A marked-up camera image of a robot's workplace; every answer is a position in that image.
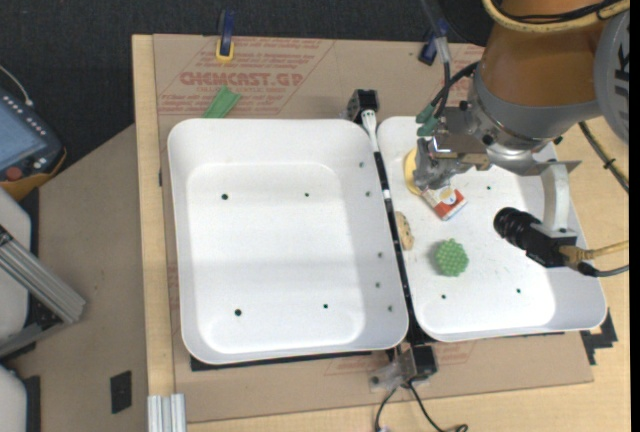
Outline white plastic tray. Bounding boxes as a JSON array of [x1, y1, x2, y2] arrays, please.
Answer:
[[166, 117, 410, 366], [375, 114, 609, 344]]

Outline brown cardboard board red print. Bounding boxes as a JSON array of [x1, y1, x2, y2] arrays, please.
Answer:
[[152, 33, 596, 424]]

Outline green flat strip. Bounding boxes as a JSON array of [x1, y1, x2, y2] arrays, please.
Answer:
[[201, 85, 242, 119]]

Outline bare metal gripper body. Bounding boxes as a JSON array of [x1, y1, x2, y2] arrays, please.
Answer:
[[417, 107, 547, 176]]

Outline brown biscuit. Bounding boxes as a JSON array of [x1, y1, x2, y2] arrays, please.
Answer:
[[393, 211, 417, 251]]

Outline red and white carton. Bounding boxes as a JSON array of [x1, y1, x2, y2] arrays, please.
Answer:
[[421, 184, 469, 222]]

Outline yellow toy banana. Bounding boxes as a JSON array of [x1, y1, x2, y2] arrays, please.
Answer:
[[402, 148, 426, 196]]

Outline black cylinder on white bracket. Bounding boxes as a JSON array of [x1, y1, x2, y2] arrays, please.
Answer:
[[493, 159, 583, 269]]

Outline green grapes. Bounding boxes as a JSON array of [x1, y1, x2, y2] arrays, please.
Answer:
[[431, 238, 471, 278]]

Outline thin black and white rod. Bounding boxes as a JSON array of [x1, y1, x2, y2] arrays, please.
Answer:
[[360, 108, 416, 321]]

